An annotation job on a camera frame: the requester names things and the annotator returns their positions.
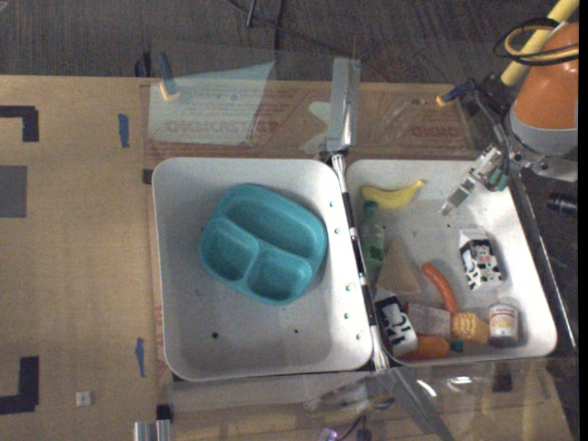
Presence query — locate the teal divided plate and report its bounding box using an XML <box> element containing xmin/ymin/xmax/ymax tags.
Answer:
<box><xmin>198</xmin><ymin>182</ymin><xmax>330</xmax><ymax>307</ymax></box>

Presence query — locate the clear green plastic bottle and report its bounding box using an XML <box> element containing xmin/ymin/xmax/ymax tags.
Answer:
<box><xmin>358</xmin><ymin>199</ymin><xmax>387</xmax><ymax>271</ymax></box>

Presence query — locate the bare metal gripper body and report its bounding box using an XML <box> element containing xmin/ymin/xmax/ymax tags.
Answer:
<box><xmin>469</xmin><ymin>143</ymin><xmax>579</xmax><ymax>187</ymax></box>

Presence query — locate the orange carrot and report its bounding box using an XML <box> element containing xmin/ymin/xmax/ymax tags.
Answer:
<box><xmin>402</xmin><ymin>334</ymin><xmax>466</xmax><ymax>362</ymax></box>

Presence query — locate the yellow banana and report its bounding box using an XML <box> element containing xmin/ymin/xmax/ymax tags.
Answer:
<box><xmin>359</xmin><ymin>179</ymin><xmax>426</xmax><ymax>210</ymax></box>

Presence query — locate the white plastic tray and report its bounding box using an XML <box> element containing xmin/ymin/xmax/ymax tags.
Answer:
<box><xmin>151</xmin><ymin>156</ymin><xmax>375</xmax><ymax>382</ymax></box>
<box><xmin>345</xmin><ymin>158</ymin><xmax>559</xmax><ymax>368</ymax></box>

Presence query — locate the yellow waffle biscuit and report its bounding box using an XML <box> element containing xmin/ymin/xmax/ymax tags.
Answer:
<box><xmin>449</xmin><ymin>311</ymin><xmax>491</xmax><ymax>345</ymax></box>

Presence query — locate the tan triangular bread slice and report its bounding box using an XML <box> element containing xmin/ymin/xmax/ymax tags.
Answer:
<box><xmin>376</xmin><ymin>236</ymin><xmax>424</xmax><ymax>296</ymax></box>

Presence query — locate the cow print milk carton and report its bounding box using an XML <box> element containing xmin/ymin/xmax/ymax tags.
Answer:
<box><xmin>458</xmin><ymin>228</ymin><xmax>503</xmax><ymax>291</ymax></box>

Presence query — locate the small white and orange can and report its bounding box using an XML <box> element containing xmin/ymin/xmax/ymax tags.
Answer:
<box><xmin>487</xmin><ymin>302</ymin><xmax>521</xmax><ymax>348</ymax></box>

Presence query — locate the cow print white bottle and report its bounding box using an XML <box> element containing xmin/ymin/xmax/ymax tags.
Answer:
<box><xmin>373</xmin><ymin>288</ymin><xmax>419</xmax><ymax>357</ymax></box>

